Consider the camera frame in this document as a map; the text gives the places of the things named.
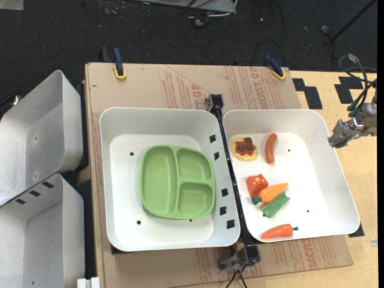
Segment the plastic food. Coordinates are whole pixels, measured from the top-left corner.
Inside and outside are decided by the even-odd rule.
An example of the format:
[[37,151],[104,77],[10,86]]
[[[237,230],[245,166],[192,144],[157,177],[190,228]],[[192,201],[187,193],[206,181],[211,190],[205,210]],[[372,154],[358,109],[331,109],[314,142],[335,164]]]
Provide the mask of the plastic food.
[[275,162],[274,146],[277,140],[277,134],[271,133],[265,143],[265,160],[268,164]]
[[215,176],[208,157],[197,149],[153,145],[140,167],[143,207],[163,218],[194,219],[215,205]]
[[267,218],[272,218],[288,201],[289,197],[286,196],[286,193],[281,193],[273,201],[269,202],[263,207],[263,213]]
[[287,187],[288,183],[283,182],[282,184],[276,184],[261,189],[258,196],[252,197],[252,202],[254,205],[257,205],[260,202],[269,203],[284,192]]
[[276,237],[292,237],[294,230],[299,230],[299,228],[297,226],[292,227],[291,224],[282,224],[267,230],[262,235],[262,239],[276,238]]
[[233,156],[242,161],[251,161],[257,158],[257,147],[250,137],[237,137],[230,143]]
[[259,196],[260,191],[268,186],[268,182],[262,174],[250,176],[247,178],[246,182],[250,197]]

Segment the clamp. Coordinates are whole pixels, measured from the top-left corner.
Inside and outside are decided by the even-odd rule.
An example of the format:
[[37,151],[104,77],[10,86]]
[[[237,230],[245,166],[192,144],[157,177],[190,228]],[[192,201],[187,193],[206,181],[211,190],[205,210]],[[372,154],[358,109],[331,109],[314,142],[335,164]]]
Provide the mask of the clamp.
[[113,68],[116,78],[118,80],[124,80],[127,75],[125,73],[124,67],[122,66],[121,53],[118,48],[113,48],[113,59],[116,64],[116,66]]
[[279,80],[284,80],[286,75],[283,73],[279,63],[270,55],[264,57],[265,64],[272,70],[272,74]]
[[[100,48],[100,51],[98,53],[98,60],[100,62],[109,62],[112,63],[110,58],[108,57],[108,50],[107,47]],[[116,64],[113,68],[113,71],[115,72],[115,76],[118,80],[124,80],[127,75],[125,73],[124,67],[122,65],[122,58],[121,53],[118,48],[113,48],[113,61]]]

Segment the metal bracket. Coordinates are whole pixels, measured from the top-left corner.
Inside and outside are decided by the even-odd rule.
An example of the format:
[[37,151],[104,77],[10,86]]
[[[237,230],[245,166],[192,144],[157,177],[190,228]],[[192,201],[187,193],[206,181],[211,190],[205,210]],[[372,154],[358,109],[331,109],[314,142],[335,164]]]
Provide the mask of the metal bracket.
[[241,206],[238,185],[236,182],[235,173],[233,171],[232,162],[230,160],[229,148],[227,145],[226,134],[224,131],[223,113],[222,113],[223,106],[224,106],[224,101],[223,101],[222,95],[211,94],[205,100],[203,109],[215,115],[220,126],[220,132],[221,132],[221,137],[223,139],[224,151],[226,153],[227,165],[229,168],[229,173],[232,180],[233,192],[235,194],[235,200],[236,200],[236,205],[238,209],[238,215],[239,215],[239,221],[240,221],[240,227],[241,227],[240,238],[244,243],[244,250],[247,258],[247,265],[254,265],[257,262],[260,262],[260,255],[256,246],[257,241],[251,236],[251,234],[247,229],[247,224],[245,223],[244,212]]

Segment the toy red pepper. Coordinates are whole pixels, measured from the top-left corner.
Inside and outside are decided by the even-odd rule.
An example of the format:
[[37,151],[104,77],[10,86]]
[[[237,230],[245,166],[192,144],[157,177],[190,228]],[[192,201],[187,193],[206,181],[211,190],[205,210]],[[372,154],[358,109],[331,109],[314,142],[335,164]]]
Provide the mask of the toy red pepper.
[[291,224],[279,225],[267,230],[262,235],[262,239],[276,238],[276,237],[292,237],[294,230],[299,230],[299,228],[292,227]]
[[265,180],[262,174],[257,176],[250,176],[247,178],[247,187],[250,197],[259,196],[262,189],[268,186],[268,181]]

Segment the toy carrot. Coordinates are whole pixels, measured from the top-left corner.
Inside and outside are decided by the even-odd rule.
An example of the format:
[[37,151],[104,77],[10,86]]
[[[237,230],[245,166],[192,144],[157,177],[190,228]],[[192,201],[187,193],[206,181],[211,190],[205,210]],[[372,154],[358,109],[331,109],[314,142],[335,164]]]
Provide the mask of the toy carrot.
[[267,180],[265,180],[262,174],[258,174],[257,176],[250,176],[247,178],[247,187],[250,196],[259,196],[259,193],[262,189],[268,186]]
[[276,237],[292,237],[294,230],[299,230],[299,228],[297,226],[292,227],[291,224],[283,224],[283,225],[275,226],[267,230],[262,235],[262,239],[276,238]]
[[258,196],[252,197],[252,202],[254,205],[257,205],[260,202],[269,203],[270,201],[278,197],[283,191],[285,191],[287,187],[287,182],[266,187],[260,191]]

